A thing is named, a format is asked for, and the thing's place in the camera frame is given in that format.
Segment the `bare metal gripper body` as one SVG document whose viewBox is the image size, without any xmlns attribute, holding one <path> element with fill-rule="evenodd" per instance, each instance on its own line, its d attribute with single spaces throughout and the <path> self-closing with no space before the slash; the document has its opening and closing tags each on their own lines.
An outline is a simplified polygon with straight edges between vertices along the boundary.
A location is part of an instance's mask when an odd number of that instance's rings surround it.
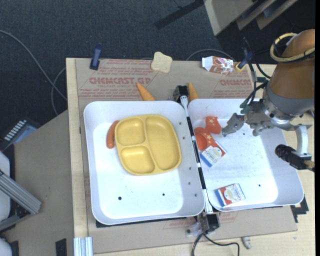
<svg viewBox="0 0 320 256">
<path fill-rule="evenodd" d="M 301 99 L 260 99 L 243 102 L 244 122 L 271 125 L 285 131 L 293 131 L 296 126 L 291 120 L 303 115 L 304 101 Z"/>
</svg>

